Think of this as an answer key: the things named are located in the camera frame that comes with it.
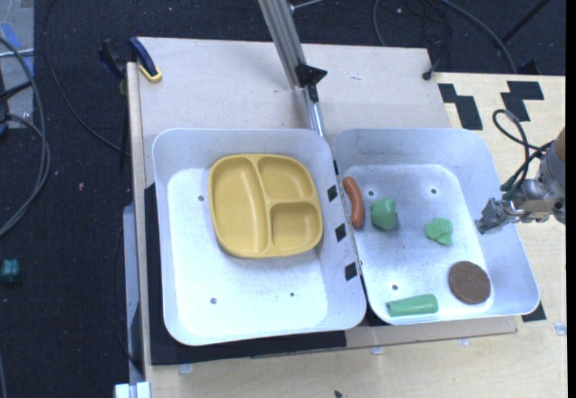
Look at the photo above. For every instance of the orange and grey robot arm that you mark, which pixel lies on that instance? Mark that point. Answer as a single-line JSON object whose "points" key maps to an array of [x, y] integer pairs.
{"points": [[556, 162]]}

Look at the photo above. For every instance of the thin black and white rod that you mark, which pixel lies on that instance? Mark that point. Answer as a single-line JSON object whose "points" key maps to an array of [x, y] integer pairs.
{"points": [[347, 216]]}

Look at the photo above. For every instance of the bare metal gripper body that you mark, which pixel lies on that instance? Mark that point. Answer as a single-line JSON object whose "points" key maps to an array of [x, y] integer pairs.
{"points": [[537, 200]]}

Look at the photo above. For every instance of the green lettuce leaf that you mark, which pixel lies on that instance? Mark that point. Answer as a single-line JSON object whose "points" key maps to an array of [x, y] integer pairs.
{"points": [[438, 232]]}

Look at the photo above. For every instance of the white plastic tray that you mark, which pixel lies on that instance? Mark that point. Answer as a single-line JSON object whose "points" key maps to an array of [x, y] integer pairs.
{"points": [[414, 261], [252, 297]]}

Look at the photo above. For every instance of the brown round biscuit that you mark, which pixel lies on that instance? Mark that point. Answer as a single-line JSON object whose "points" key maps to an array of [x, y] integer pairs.
{"points": [[469, 283]]}

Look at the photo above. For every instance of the orange sausage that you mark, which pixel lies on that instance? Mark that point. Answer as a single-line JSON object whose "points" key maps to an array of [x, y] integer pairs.
{"points": [[355, 202]]}

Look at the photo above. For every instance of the yellow divided plate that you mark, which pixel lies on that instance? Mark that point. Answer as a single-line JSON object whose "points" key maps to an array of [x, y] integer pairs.
{"points": [[238, 207]]}

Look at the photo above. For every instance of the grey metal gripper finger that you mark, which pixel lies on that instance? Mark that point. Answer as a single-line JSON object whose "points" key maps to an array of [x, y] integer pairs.
{"points": [[486, 224], [496, 206]]}

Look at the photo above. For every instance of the green cucumber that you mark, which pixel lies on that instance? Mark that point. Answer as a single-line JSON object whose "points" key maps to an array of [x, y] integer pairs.
{"points": [[411, 306]]}

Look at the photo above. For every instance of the green bell pepper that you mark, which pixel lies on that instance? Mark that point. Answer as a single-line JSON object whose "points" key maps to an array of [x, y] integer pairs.
{"points": [[383, 214]]}

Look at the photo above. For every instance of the pale wood board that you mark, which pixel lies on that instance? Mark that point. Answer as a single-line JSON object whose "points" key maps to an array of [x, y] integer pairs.
{"points": [[225, 85]]}

